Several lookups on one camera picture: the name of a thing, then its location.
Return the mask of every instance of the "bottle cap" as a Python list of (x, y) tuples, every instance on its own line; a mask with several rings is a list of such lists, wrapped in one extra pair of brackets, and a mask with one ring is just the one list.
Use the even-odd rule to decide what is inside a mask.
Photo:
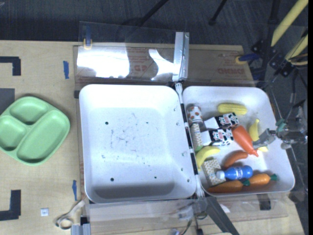
[(225, 173), (224, 173), (222, 170), (218, 170), (218, 171), (216, 172), (216, 177), (217, 177), (218, 179), (224, 179), (224, 178), (225, 178)]

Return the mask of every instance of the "yellow tube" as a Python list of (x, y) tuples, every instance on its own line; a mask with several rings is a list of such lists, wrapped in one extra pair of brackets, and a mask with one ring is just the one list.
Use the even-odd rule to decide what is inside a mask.
[(288, 61), (290, 58), (299, 55), (305, 48), (308, 46), (309, 34), (305, 37), (302, 37), (299, 42), (287, 53), (285, 59)]
[(298, 0), (285, 18), (281, 21), (278, 27), (275, 29), (271, 47), (273, 47), (277, 41), (282, 37), (282, 35), (286, 32), (289, 26), (293, 23), (293, 21), (299, 16), (301, 11), (308, 5), (309, 0)]

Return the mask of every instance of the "green divided plate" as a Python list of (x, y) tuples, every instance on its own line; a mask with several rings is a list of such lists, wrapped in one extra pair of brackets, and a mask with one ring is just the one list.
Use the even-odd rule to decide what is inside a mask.
[(0, 115), (0, 150), (26, 165), (41, 165), (60, 147), (69, 128), (60, 110), (25, 96)]

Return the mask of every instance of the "blue bottle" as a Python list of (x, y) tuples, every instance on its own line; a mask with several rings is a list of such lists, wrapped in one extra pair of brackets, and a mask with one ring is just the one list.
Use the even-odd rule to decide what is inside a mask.
[(250, 178), (253, 175), (253, 170), (250, 166), (238, 166), (238, 167), (230, 167), (226, 171), (218, 170), (216, 172), (216, 177), (218, 179), (230, 179), (237, 180), (242, 178)]

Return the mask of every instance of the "wooden table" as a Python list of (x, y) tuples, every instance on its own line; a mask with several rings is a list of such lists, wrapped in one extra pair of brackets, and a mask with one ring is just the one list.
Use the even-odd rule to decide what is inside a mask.
[[(0, 234), (70, 234), (70, 230), (63, 231), (56, 227), (55, 220), (77, 203), (72, 191), (73, 180), (77, 181), (77, 197), (78, 199), (81, 197), (77, 111), (76, 99), (73, 96), (75, 89), (73, 47), (78, 44), (80, 43), (0, 41), (0, 56), (18, 56), (22, 61), (21, 76), (12, 76), (11, 64), (0, 63), (0, 88), (15, 89), (15, 99), (33, 95), (47, 101), (64, 112), (71, 124), (70, 132), (61, 147), (42, 165), (27, 166), (0, 152), (0, 211), (9, 209), (11, 190), (20, 189), (22, 192), (21, 216), (16, 220), (0, 221)], [(232, 55), (243, 54), (239, 46), (191, 46), (190, 49), (202, 49), (208, 53), (204, 59), (207, 59), (212, 51), (225, 51)], [(65, 79), (63, 61), (69, 63), (69, 79)], [(195, 65), (194, 62), (196, 60), (191, 57), (190, 63)], [(232, 64), (220, 62), (220, 72), (229, 74), (229, 70), (227, 71), (230, 69), (229, 65)], [(203, 62), (199, 63), (198, 69), (205, 72)], [(246, 79), (251, 79), (249, 73), (245, 75)], [(293, 202), (288, 198), (284, 198), (284, 201), (286, 215), (283, 217), (268, 219), (261, 216), (256, 220), (238, 222), (236, 222), (238, 219), (234, 218), (235, 227), (240, 234), (303, 234)], [(41, 208), (49, 208), (49, 215), (41, 216)], [(79, 217), (78, 211), (73, 217), (74, 223), (79, 223)], [(202, 221), (200, 225), (205, 234), (221, 232), (210, 221)], [(168, 234), (168, 230), (133, 234), (160, 235)], [(189, 229), (186, 234), (191, 235), (195, 232)]]

